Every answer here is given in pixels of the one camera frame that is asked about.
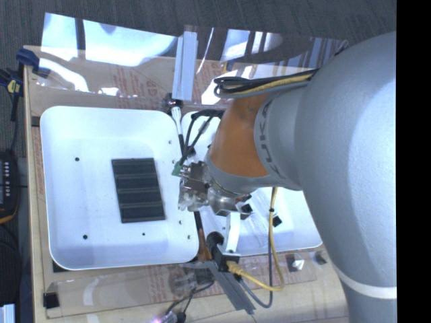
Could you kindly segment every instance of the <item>gray carpet floor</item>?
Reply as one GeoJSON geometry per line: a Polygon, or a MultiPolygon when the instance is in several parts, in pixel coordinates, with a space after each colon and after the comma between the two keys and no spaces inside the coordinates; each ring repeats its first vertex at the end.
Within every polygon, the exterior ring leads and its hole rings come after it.
{"type": "MultiPolygon", "coordinates": [[[[45,12],[175,36],[187,24],[346,39],[350,45],[397,27],[397,0],[0,0],[0,68],[16,69],[17,50],[40,44],[45,12]]],[[[13,135],[10,109],[0,88],[2,151],[13,135]]],[[[20,102],[16,157],[26,156],[23,119],[20,102]]],[[[6,227],[16,234],[16,219],[6,227]]],[[[9,290],[1,282],[16,273],[9,264],[0,269],[0,306],[9,290]]]]}

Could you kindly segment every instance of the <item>black vent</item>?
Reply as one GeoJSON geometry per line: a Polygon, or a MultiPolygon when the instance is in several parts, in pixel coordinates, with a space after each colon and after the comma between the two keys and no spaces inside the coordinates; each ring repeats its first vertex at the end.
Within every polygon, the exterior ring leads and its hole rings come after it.
{"type": "Polygon", "coordinates": [[[154,158],[113,159],[121,222],[165,220],[154,158]]]}

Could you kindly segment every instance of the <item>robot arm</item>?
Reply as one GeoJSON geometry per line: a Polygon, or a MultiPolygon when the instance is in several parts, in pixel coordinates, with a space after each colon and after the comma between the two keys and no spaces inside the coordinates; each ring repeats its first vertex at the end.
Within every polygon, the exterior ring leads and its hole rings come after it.
{"type": "Polygon", "coordinates": [[[397,320],[395,38],[343,51],[306,87],[233,101],[203,164],[215,212],[264,186],[304,191],[352,323],[397,320]]]}

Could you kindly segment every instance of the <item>white tray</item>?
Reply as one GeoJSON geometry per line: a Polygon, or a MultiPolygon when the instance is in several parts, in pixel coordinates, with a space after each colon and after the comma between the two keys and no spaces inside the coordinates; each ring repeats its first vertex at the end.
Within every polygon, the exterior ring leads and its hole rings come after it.
{"type": "Polygon", "coordinates": [[[190,261],[199,241],[178,209],[176,127],[146,110],[55,106],[40,119],[49,250],[69,270],[190,261]],[[153,157],[166,220],[121,223],[112,159],[153,157]]]}
{"type": "MultiPolygon", "coordinates": [[[[191,122],[192,112],[184,116],[182,125],[186,135],[191,122]]],[[[194,125],[189,143],[192,143],[199,127],[206,120],[199,117],[194,125]]],[[[211,144],[220,119],[213,118],[208,129],[201,135],[195,146],[194,162],[203,160],[211,144]]],[[[252,193],[247,201],[253,214],[241,221],[240,237],[237,251],[243,256],[268,253],[268,221],[271,188],[260,188],[252,193]]],[[[302,191],[279,188],[275,200],[275,210],[282,223],[273,228],[275,247],[278,252],[315,248],[322,244],[322,239],[312,220],[302,191]]],[[[218,231],[225,235],[226,218],[214,215],[210,207],[201,207],[202,224],[205,235],[218,231]]]]}

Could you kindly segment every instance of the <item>black electronic device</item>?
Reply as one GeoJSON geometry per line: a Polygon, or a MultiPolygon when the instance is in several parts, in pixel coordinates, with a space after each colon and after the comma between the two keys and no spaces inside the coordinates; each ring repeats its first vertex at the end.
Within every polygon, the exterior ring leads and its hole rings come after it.
{"type": "Polygon", "coordinates": [[[20,173],[14,158],[0,152],[0,223],[12,219],[20,199],[20,173]]]}

